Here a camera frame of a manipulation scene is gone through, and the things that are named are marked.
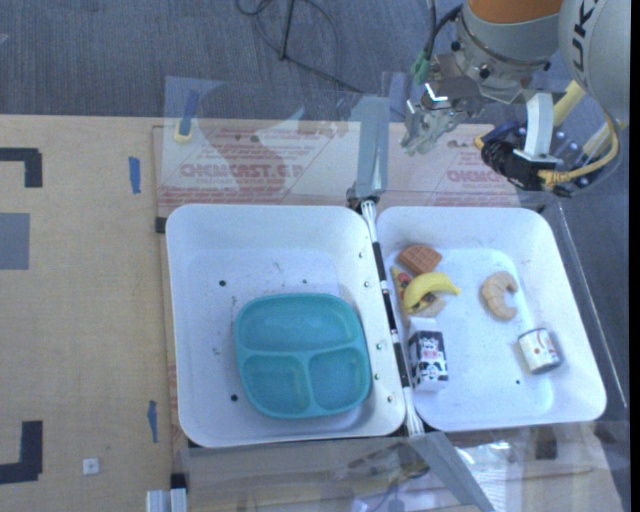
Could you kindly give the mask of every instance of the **screw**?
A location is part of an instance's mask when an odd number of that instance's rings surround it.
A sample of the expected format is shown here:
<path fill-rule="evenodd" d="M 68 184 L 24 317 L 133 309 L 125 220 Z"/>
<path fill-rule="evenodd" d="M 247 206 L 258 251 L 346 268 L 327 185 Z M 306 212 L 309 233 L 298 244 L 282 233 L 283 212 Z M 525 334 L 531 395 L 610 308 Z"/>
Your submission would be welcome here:
<path fill-rule="evenodd" d="M 480 68 L 479 75 L 480 75 L 480 78 L 482 78 L 483 80 L 486 80 L 487 78 L 489 78 L 489 75 L 491 75 L 491 70 L 486 64 L 483 64 L 482 67 Z"/>

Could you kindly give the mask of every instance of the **can label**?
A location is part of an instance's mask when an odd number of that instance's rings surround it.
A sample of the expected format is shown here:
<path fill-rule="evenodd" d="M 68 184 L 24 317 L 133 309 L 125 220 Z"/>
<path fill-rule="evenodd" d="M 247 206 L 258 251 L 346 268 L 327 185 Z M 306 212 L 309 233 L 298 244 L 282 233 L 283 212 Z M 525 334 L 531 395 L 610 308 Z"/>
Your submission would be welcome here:
<path fill-rule="evenodd" d="M 518 337 L 531 373 L 542 373 L 560 364 L 560 356 L 545 328 L 532 329 Z"/>
<path fill-rule="evenodd" d="M 416 331 L 409 338 L 411 377 L 416 389 L 435 391 L 449 380 L 444 340 L 439 331 Z"/>

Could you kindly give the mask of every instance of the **blue tape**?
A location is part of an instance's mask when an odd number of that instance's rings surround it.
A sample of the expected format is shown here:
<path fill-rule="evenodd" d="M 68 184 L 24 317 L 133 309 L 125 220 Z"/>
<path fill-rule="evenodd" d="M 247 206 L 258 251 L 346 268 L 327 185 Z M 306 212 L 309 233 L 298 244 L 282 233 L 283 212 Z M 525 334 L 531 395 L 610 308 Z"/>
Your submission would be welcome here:
<path fill-rule="evenodd" d="M 132 156 L 129 157 L 129 179 L 131 180 L 131 190 L 134 194 L 140 191 L 140 160 Z"/>
<path fill-rule="evenodd" d="M 0 270 L 29 269 L 29 218 L 0 212 Z"/>
<path fill-rule="evenodd" d="M 198 102 L 200 101 L 200 94 L 198 91 L 190 90 L 187 102 L 184 106 L 184 113 L 180 120 L 179 131 L 180 135 L 186 137 L 191 133 L 191 120 L 196 116 L 198 111 Z"/>
<path fill-rule="evenodd" d="M 156 411 L 156 403 L 153 400 L 149 400 L 149 409 L 147 409 L 147 419 L 149 420 L 149 427 L 151 427 L 151 435 L 153 436 L 153 442 L 158 442 L 158 413 Z"/>

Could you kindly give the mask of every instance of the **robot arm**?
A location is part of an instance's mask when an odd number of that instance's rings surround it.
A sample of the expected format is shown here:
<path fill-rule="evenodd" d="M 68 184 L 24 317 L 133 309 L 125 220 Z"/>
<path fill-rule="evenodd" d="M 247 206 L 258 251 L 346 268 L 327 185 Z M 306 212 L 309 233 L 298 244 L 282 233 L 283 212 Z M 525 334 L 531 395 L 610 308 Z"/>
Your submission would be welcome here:
<path fill-rule="evenodd" d="M 561 99 L 562 92 L 526 86 L 533 73 L 548 69 L 560 49 L 572 85 L 579 84 L 580 92 L 600 103 L 609 129 L 614 128 L 611 116 L 628 123 L 630 11 L 630 0 L 466 0 L 452 11 L 457 32 L 452 52 L 431 55 L 427 45 L 422 62 L 412 68 L 424 93 L 418 103 L 407 105 L 405 151 L 428 152 L 442 133 L 477 116 L 488 102 L 526 103 L 524 147 L 485 140 L 483 159 L 524 189 L 550 189 L 572 179 L 575 173 L 554 171 L 555 161 L 547 153 L 554 126 L 581 96 L 573 90 Z"/>

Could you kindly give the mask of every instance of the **yellow cable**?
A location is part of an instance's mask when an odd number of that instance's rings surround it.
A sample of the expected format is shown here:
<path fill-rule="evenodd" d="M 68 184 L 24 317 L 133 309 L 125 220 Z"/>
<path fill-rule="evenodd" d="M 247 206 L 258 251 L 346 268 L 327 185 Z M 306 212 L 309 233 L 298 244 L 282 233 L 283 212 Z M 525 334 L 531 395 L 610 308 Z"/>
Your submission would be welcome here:
<path fill-rule="evenodd" d="M 484 147 L 484 142 L 482 142 L 482 137 L 484 137 L 487 133 L 478 135 L 475 139 L 473 139 L 473 144 L 481 151 L 482 151 L 482 148 Z"/>
<path fill-rule="evenodd" d="M 554 171 L 552 169 L 543 169 L 541 171 L 538 171 L 538 177 L 543 180 L 544 186 L 553 188 L 559 183 L 566 183 L 580 176 L 584 176 L 585 174 L 589 174 L 590 172 L 597 171 L 615 158 L 615 156 L 618 154 L 620 142 L 618 141 L 618 135 L 616 134 L 615 126 L 613 124 L 613 121 L 609 117 L 609 114 L 604 112 L 604 116 L 607 120 L 609 133 L 611 134 L 611 148 L 609 149 L 609 152 L 597 162 L 590 163 L 589 165 L 585 165 L 584 167 L 581 167 L 574 171 L 560 172 Z"/>
<path fill-rule="evenodd" d="M 575 106 L 584 98 L 585 91 L 578 82 L 572 80 L 567 88 L 565 94 L 558 103 L 553 107 L 553 126 L 560 126 L 567 118 L 569 113 L 575 108 Z"/>

